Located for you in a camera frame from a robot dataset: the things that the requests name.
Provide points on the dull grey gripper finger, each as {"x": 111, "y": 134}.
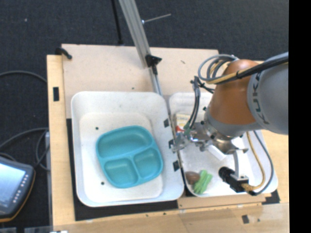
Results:
{"x": 177, "y": 147}
{"x": 182, "y": 138}

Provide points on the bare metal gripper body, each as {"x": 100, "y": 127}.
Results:
{"x": 219, "y": 143}

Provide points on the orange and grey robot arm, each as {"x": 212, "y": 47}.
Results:
{"x": 230, "y": 101}

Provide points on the white and yellow carton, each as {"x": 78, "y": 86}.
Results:
{"x": 181, "y": 120}

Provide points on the brown oval toy food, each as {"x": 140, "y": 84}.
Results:
{"x": 192, "y": 177}

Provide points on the green toy beans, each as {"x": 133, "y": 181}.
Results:
{"x": 202, "y": 182}

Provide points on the white plastic tray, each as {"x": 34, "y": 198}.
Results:
{"x": 121, "y": 103}
{"x": 216, "y": 186}

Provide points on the blue divided plate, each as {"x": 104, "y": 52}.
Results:
{"x": 126, "y": 154}

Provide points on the pale wood board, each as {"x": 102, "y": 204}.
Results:
{"x": 109, "y": 69}

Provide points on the black cylinder on white bracket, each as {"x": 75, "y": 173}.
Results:
{"x": 234, "y": 179}

